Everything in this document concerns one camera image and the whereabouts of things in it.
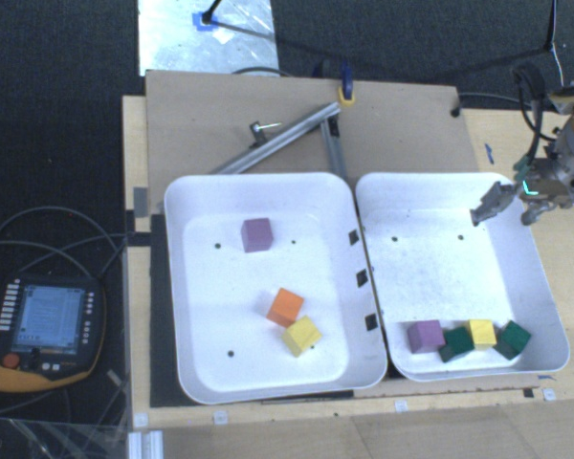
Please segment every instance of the bin hole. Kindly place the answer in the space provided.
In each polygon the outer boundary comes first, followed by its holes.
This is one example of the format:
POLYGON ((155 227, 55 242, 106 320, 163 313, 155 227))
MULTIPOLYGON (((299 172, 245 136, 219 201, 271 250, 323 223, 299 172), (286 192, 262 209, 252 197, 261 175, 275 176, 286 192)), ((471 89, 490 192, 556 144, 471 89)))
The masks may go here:
POLYGON ((360 241, 360 237, 357 234, 356 229, 348 233, 348 240, 351 242, 351 245, 355 245, 358 241, 360 241))
POLYGON ((357 272, 357 287, 362 287, 367 282, 367 272, 363 269, 357 272))

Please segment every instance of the blue tape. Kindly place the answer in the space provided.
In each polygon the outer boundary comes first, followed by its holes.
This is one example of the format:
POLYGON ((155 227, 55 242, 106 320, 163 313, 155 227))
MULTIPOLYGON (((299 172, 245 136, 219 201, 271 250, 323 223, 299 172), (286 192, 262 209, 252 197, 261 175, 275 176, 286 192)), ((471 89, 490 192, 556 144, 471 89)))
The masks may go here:
POLYGON ((489 163, 490 164, 496 164, 496 162, 494 162, 494 156, 491 154, 492 153, 492 149, 491 146, 487 143, 485 143, 485 149, 487 150, 487 158, 489 159, 489 163))
POLYGON ((198 31, 202 33, 207 33, 208 31, 214 31, 215 29, 219 28, 219 26, 217 26, 215 21, 213 20, 210 21, 210 24, 205 24, 204 22, 202 22, 202 14, 203 14, 202 11, 197 11, 191 15, 193 25, 198 31))

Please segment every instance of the wooden table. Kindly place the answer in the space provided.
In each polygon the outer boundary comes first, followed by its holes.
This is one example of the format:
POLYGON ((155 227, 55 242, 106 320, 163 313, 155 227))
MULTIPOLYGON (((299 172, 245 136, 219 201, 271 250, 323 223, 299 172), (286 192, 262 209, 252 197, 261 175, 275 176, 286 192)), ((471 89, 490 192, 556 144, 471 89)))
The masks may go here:
MULTIPOLYGON (((149 77, 147 77, 147 94, 149 94, 149 77)), ((301 110, 294 105, 294 92, 305 103, 305 98, 315 97, 316 100, 330 101, 336 90, 337 83, 332 80, 309 80, 268 78, 251 76, 200 76, 196 74, 174 74, 168 80, 173 89, 163 92, 162 100, 174 98, 170 107, 183 109, 184 114, 191 121, 198 123, 198 130, 209 128, 212 120, 217 120, 216 112, 201 108, 192 98, 184 99, 180 96, 184 90, 195 87, 197 93, 203 97, 203 102, 219 102, 225 110, 225 114, 218 120, 231 123, 231 116, 240 119, 235 123, 242 123, 242 118, 253 120, 265 120, 259 118, 259 108, 253 107, 249 112, 242 110, 249 107, 246 100, 241 100, 239 108, 231 107, 224 97, 229 95, 233 88, 240 87, 243 96, 261 94, 266 97, 264 107, 272 107, 268 94, 284 96, 280 107, 269 114, 268 120, 276 116, 279 110, 285 110, 286 117, 297 117, 301 110)), ((352 108, 341 113, 341 133, 345 156, 347 156, 347 168, 353 173, 349 179, 352 183, 364 173, 370 166, 365 164, 365 155, 359 160, 357 157, 358 145, 353 141, 353 124, 359 125, 359 135, 374 136, 374 148, 380 148, 383 144, 390 155, 384 155, 383 151, 375 150, 374 158, 370 159, 371 168, 379 171, 451 171, 450 165, 454 165, 455 171, 484 170, 497 172, 508 177, 512 176, 512 164, 524 152, 531 141, 531 133, 527 129, 522 117, 515 111, 483 111, 464 110, 463 117, 455 120, 449 115, 449 110, 456 104, 456 92, 450 87, 427 87, 421 85, 405 84, 381 84, 381 83, 356 83, 355 85, 358 103, 352 108), (366 120, 369 117, 369 104, 388 104, 385 111, 377 111, 378 120, 386 120, 384 114, 391 115, 391 124, 386 128, 395 132, 391 135, 379 135, 378 122, 366 120), (408 131, 416 130, 416 134, 408 141, 408 131), (459 139, 458 134, 465 134, 466 141, 459 139), (435 149, 430 151, 418 150, 417 147, 425 145, 425 137, 435 137, 435 149), (407 146, 400 147, 398 142, 406 141, 407 146), (485 143, 493 148, 495 164, 490 164, 485 149, 485 143), (451 160, 456 155, 461 158, 460 162, 451 160), (391 157, 399 159, 399 162, 385 162, 383 158, 391 157)), ((125 172, 125 202, 127 209, 134 209, 135 189, 144 192, 149 187, 149 138, 147 123, 147 100, 155 99, 145 97, 125 97, 123 99, 123 144, 124 144, 124 172, 125 172)), ((543 130, 549 133, 553 127, 563 125, 565 117, 545 115, 543 130)), ((166 122, 176 119, 167 118, 166 122)), ((225 135, 231 137, 230 144, 221 145, 218 149, 221 153, 216 158, 209 160, 203 158, 204 164, 213 166, 223 163, 234 152, 241 151, 243 145, 249 144, 250 138, 245 133, 233 133, 239 136, 237 140, 232 138, 231 131, 225 135)), ((307 138, 306 147, 322 148, 320 141, 307 138)), ((313 157, 301 155, 297 146, 294 150, 285 153, 295 155, 301 161, 297 162, 298 169, 319 170, 327 169, 324 165, 308 164, 313 157)), ((290 164, 289 157, 277 158, 279 164, 290 164)), ((271 161, 261 165, 259 171, 273 171, 271 161)), ((195 171, 185 165, 182 174, 205 173, 195 171)), ((150 196, 163 195, 163 192, 153 192, 150 196)), ((149 201, 148 212, 154 212, 157 207, 149 201)), ((138 217, 135 219, 136 231, 149 231, 148 212, 138 209, 138 217)), ((358 417, 371 414, 383 416, 396 411, 396 401, 406 402, 408 410, 433 410, 453 408, 475 408, 492 405, 512 404, 537 404, 545 406, 543 402, 544 388, 552 388, 557 400, 574 399, 574 208, 545 213, 541 220, 532 228, 539 249, 541 261, 551 286, 551 290, 557 302, 557 306, 565 327, 571 346, 571 358, 567 367, 557 373, 548 376, 516 375, 499 376, 494 378, 480 378, 467 380, 452 380, 447 382, 409 382, 406 380, 382 382, 371 389, 356 392, 356 396, 349 400, 338 401, 312 401, 298 403, 258 402, 243 404, 224 404, 214 406, 196 407, 164 407, 151 408, 149 406, 150 394, 150 371, 149 371, 149 313, 150 313, 150 248, 130 247, 126 251, 124 265, 126 268, 126 314, 129 323, 128 352, 131 365, 131 413, 134 428, 180 428, 187 426, 209 426, 212 424, 213 414, 217 411, 228 412, 231 424, 259 424, 280 421, 312 421, 322 424, 323 419, 336 417, 358 417), (526 398, 523 388, 534 388, 534 397, 526 398)))

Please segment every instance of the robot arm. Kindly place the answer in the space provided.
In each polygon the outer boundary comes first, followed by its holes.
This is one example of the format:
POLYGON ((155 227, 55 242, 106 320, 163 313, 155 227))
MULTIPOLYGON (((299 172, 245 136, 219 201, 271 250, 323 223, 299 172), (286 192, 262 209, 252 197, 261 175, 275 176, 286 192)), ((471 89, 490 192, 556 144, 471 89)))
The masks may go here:
POLYGON ((527 210, 521 216, 521 222, 526 226, 538 221, 545 211, 574 205, 574 87, 550 96, 558 110, 571 112, 571 117, 557 138, 544 148, 545 158, 536 158, 542 136, 543 80, 532 65, 517 68, 514 73, 519 87, 527 86, 532 95, 534 123, 526 120, 534 131, 534 140, 529 151, 515 164, 515 183, 508 186, 495 183, 482 197, 481 205, 471 211, 475 226, 505 210, 517 196, 527 204, 527 210))

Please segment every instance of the cube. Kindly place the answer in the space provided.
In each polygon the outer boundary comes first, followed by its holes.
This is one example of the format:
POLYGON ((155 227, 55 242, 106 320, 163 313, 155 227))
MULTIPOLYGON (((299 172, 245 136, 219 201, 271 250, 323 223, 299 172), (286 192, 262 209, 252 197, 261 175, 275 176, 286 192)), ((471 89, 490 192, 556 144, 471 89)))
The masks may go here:
POLYGON ((266 318, 287 328, 293 325, 296 319, 298 319, 299 309, 303 303, 303 297, 280 288, 266 318))
POLYGON ((285 330, 281 338, 294 357, 299 357, 320 340, 321 333, 309 317, 301 317, 285 330))
POLYGON ((440 359, 443 362, 448 362, 456 357, 463 357, 475 349, 468 330, 463 326, 444 332, 444 340, 447 341, 447 344, 439 350, 440 359))
POLYGON ((531 334, 527 330, 511 320, 498 332, 497 345, 494 348, 511 361, 523 351, 530 338, 531 334))
POLYGON ((497 343, 496 330, 489 319, 470 319, 468 331, 476 350, 487 350, 497 343))
POLYGON ((274 240, 268 218, 247 219, 242 224, 240 235, 245 253, 268 250, 274 240))
POLYGON ((429 319, 417 321, 408 328, 408 342, 413 354, 435 352, 446 344, 440 321, 429 319))

